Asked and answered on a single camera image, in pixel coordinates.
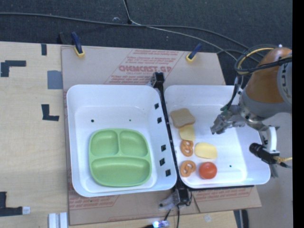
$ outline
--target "red ball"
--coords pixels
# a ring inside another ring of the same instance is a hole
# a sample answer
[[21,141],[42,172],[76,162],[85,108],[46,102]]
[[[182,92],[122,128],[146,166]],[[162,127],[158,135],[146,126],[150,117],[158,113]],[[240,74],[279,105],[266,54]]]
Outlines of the red ball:
[[216,176],[218,169],[212,162],[204,162],[199,167],[199,174],[202,179],[212,179]]

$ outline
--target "wooden surface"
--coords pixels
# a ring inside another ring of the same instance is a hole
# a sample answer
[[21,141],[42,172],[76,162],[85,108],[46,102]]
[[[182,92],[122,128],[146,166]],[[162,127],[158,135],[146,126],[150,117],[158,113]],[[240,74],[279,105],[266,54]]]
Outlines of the wooden surface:
[[[49,213],[68,212],[67,164],[63,91],[48,89],[47,72],[61,71],[60,45],[0,42],[0,62],[26,60],[26,67],[11,67],[0,77],[0,191],[7,192],[7,207],[30,206],[30,214],[0,217],[0,227],[48,227]],[[59,121],[42,120],[41,105]],[[142,227],[155,219],[85,225],[88,228]],[[169,217],[175,227],[177,217]],[[185,215],[182,227],[235,228],[232,211]]]

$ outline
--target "blue clamp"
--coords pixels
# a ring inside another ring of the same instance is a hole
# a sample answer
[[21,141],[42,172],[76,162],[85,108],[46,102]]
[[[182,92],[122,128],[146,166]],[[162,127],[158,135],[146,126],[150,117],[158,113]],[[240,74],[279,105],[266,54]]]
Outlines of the blue clamp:
[[81,47],[79,37],[77,36],[76,32],[72,32],[71,36],[72,36],[73,42],[75,44],[74,50],[75,50],[77,56],[82,57],[85,54],[85,51]]
[[195,54],[202,48],[202,44],[199,43],[194,50],[186,56],[188,62],[192,62],[195,58]]

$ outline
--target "white tray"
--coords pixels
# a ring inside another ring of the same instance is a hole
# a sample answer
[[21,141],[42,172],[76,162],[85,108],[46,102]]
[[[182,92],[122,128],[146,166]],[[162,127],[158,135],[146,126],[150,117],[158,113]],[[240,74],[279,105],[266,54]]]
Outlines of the white tray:
[[[147,85],[75,85],[66,98],[72,183],[77,193],[96,197],[168,190],[174,186],[177,173],[161,100],[155,89]],[[106,128],[133,129],[144,135],[152,159],[152,174],[146,183],[107,187],[94,181],[89,169],[89,139],[96,130]]]
[[[212,135],[210,127],[220,108],[231,99],[233,86],[223,85],[173,85],[165,91],[165,100],[168,115],[173,110],[188,108],[196,118],[193,124],[196,140],[207,142],[216,146],[218,157],[208,160],[197,157],[184,156],[180,151],[181,138],[178,129],[174,127],[171,118],[170,127],[176,153],[178,166],[184,160],[193,160],[197,170],[189,177],[182,177],[182,181],[194,189],[258,185],[268,182],[270,169],[268,164],[262,162],[249,151],[252,143],[261,143],[256,130],[245,126],[241,128],[230,128],[222,134]],[[212,161],[218,168],[215,178],[204,180],[198,174],[201,163]]]

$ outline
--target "toy bread slice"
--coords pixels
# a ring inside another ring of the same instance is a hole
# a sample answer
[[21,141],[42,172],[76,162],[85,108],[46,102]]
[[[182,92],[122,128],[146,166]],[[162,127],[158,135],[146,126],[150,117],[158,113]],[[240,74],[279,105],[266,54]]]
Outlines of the toy bread slice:
[[199,142],[194,147],[194,153],[201,157],[207,159],[215,159],[218,156],[217,148],[206,142]]
[[173,120],[173,125],[176,128],[195,123],[195,117],[190,113],[187,108],[172,111],[170,113],[170,116]]
[[185,125],[179,128],[179,134],[180,134],[180,138],[183,140],[189,140],[189,141],[195,140],[194,128],[192,125]]

